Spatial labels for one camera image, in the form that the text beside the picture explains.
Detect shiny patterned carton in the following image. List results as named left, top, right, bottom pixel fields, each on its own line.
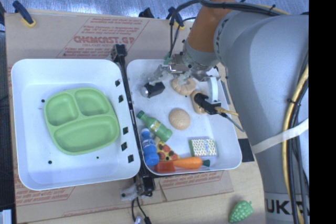
left=188, top=137, right=218, bottom=158

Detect red cube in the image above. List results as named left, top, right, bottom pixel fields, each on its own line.
left=154, top=161, right=176, bottom=174

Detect white plastic tray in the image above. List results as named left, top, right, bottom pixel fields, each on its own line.
left=126, top=59, right=243, bottom=176
left=10, top=58, right=141, bottom=191

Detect tan toy hot dog bun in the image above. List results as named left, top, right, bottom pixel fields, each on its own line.
left=190, top=90, right=211, bottom=115

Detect brown cardboard board, red print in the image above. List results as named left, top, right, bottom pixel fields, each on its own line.
left=4, top=9, right=235, bottom=223

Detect black cylinder on white bracket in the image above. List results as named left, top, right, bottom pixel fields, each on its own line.
left=193, top=76, right=223, bottom=115

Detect green plastic bottle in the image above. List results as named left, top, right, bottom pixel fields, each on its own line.
left=136, top=110, right=173, bottom=143

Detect toy pizza slice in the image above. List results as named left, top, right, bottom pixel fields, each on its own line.
left=155, top=140, right=182, bottom=162

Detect round tan bread roll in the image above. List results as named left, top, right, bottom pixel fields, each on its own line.
left=168, top=108, right=191, bottom=131

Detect black block with thin wires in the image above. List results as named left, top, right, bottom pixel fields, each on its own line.
left=134, top=175, right=156, bottom=196
left=111, top=44, right=128, bottom=61

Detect green toy grapes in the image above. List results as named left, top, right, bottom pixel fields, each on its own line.
left=228, top=200, right=254, bottom=224

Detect thin black rod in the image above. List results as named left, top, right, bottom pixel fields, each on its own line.
left=115, top=57, right=148, bottom=182

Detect blue plastic bottle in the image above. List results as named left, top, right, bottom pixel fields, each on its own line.
left=140, top=128, right=160, bottom=167

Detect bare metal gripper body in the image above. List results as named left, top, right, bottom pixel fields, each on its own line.
left=167, top=52, right=220, bottom=82

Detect orange toy carrot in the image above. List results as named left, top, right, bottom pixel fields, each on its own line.
left=172, top=156, right=212, bottom=170

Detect tan toy croissant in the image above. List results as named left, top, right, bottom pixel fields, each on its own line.
left=171, top=77, right=197, bottom=97

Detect green divided plate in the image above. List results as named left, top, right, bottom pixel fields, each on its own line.
left=44, top=87, right=121, bottom=156

